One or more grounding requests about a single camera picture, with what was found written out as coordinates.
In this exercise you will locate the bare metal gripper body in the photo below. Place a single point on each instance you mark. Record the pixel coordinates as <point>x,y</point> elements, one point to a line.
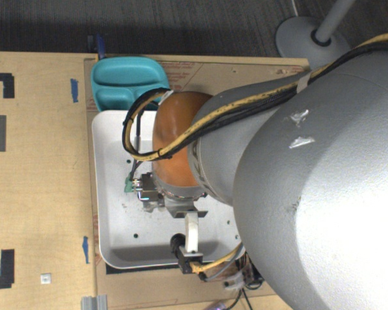
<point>149,189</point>

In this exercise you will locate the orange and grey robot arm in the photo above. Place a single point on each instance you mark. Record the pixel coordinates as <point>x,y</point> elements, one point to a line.
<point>310,173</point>

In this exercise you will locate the white plastic tray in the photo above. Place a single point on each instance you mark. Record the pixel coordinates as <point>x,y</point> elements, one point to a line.
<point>116,224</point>

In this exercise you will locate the brown cardboard board red print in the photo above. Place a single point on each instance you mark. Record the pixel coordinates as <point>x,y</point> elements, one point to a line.
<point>142,284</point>

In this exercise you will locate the blue divided plate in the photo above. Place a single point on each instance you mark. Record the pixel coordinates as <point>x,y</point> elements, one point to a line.
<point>123,73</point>

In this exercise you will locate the grey floor stand with pole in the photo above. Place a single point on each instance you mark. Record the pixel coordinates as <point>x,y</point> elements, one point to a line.
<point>297,37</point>

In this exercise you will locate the black cylinder on white bracket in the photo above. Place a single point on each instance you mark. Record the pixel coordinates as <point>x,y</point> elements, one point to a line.
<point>191,234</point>

